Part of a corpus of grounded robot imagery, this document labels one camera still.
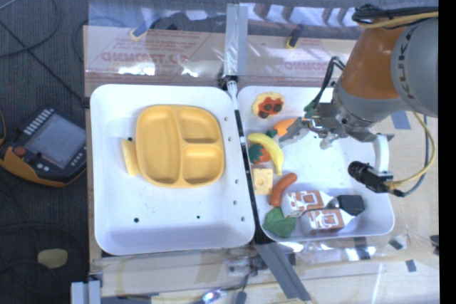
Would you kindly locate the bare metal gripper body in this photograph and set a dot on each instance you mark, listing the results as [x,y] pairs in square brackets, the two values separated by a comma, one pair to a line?
[329,121]

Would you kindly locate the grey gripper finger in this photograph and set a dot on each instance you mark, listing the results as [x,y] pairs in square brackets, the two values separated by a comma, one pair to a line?
[329,141]
[294,133]

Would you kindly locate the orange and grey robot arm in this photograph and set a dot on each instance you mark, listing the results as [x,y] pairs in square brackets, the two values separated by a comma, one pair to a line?
[370,74]

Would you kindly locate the orange carrot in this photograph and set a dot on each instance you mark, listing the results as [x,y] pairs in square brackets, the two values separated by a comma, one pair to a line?
[285,126]

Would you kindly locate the yellow banana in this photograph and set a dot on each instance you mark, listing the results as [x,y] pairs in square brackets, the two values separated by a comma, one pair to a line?
[272,149]

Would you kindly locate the white plastic tray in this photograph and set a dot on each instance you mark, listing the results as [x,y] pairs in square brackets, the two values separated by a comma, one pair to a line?
[320,167]
[171,217]

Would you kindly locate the round toy pizza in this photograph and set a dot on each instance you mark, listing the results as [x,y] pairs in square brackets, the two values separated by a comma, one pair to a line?
[268,105]

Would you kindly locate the orange fruit with green leaves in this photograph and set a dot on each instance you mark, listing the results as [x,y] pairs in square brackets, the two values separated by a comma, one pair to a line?
[257,154]

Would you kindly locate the orange sausage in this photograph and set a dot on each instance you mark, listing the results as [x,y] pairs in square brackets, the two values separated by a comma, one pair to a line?
[281,188]

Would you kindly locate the yellow cheese block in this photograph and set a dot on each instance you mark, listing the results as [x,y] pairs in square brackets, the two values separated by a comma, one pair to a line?
[263,181]

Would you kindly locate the brown and white carton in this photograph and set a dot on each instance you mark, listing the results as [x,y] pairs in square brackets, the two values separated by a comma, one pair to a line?
[326,220]
[306,202]

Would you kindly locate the black box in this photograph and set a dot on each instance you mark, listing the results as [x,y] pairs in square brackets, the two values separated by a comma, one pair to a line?
[351,204]

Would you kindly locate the green leaf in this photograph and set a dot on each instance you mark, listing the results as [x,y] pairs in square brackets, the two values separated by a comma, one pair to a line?
[281,224]

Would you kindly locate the yellow divided plate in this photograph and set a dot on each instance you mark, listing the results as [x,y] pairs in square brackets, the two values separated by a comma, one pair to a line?
[158,146]

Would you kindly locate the brown cardboard board red print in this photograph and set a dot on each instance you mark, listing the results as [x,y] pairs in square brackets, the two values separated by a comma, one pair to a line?
[149,57]

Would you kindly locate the pale yellow wedge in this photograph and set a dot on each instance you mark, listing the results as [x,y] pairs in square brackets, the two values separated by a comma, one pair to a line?
[129,158]

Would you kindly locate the black cylinder on white bracket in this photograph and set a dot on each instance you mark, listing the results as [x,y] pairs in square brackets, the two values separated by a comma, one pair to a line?
[368,173]

